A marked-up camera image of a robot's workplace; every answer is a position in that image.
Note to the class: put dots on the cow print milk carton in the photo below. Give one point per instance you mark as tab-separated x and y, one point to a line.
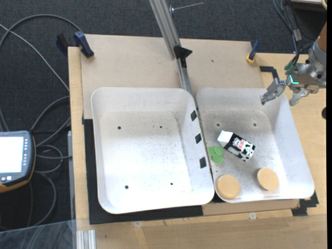
240	146

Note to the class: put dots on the pale wood board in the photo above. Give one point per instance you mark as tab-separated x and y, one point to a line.
135	66

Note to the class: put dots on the white plastic tray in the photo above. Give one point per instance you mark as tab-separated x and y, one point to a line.
277	149
145	154

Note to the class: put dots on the tan round biscuit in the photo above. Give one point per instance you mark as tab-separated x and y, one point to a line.
268	179
228	187

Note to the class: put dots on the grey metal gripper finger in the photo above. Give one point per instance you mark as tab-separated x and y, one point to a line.
272	91
298	96

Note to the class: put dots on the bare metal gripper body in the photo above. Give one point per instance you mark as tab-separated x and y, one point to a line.
305	76

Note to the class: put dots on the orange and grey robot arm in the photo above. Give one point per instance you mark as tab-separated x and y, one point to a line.
320	53

